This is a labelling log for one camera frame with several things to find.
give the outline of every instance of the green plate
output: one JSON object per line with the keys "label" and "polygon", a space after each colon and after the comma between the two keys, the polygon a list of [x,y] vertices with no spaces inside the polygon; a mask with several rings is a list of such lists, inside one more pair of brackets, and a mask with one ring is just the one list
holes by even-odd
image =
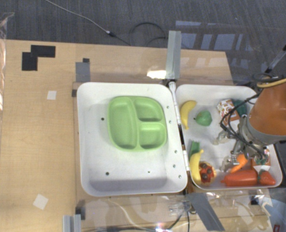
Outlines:
{"label": "green plate", "polygon": [[149,150],[167,141],[167,126],[161,105],[141,96],[119,96],[108,108],[108,130],[112,143],[122,150]]}

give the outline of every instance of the green toy vegetable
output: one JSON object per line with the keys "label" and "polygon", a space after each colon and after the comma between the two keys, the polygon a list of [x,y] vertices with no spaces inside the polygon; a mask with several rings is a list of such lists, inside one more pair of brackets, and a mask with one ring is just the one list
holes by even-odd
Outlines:
{"label": "green toy vegetable", "polygon": [[207,110],[199,112],[196,117],[196,122],[202,126],[209,126],[212,122],[211,113]]}

